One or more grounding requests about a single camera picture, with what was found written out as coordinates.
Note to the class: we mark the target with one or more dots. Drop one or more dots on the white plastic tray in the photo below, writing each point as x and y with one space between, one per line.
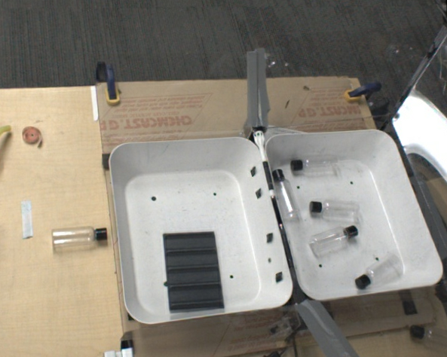
195 213
391 209

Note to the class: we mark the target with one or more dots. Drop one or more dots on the black ridged holder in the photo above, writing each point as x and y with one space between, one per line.
193 272

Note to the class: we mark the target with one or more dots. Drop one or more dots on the clear plastic bottle black cap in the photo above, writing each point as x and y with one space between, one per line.
382 270
287 198
329 241
319 168
431 335
338 210
74 239

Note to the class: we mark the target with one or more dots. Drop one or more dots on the pink round disc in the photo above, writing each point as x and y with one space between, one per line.
31 134

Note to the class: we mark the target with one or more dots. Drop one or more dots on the thin black and white rod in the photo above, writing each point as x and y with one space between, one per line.
269 178

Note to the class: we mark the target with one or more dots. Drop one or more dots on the brown cardboard board red print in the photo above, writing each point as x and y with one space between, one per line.
227 109

